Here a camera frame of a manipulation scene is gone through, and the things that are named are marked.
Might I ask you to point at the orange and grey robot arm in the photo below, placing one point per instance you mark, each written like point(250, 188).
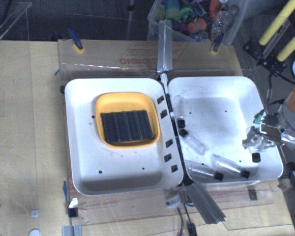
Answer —
point(294, 99)

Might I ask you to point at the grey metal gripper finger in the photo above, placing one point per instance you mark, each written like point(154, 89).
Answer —
point(250, 138)
point(266, 145)

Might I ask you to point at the yellow bowl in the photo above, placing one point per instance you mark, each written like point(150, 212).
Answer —
point(125, 101)

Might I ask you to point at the clear plastic bin of toys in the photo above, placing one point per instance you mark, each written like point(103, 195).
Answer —
point(194, 11)

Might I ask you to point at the white plastic tray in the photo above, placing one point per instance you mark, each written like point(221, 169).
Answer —
point(218, 107)
point(127, 166)

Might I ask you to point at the brown cardboard board red print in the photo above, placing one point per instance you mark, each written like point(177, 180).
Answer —
point(137, 55)

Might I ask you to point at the black ribbed tray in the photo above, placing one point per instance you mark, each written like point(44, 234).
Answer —
point(126, 126)

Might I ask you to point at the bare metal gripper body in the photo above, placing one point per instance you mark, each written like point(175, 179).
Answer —
point(273, 129)

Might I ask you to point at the clear plastic bottle black cap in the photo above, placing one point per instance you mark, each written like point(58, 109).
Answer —
point(256, 157)
point(201, 171)
point(194, 141)
point(229, 166)
point(181, 123)

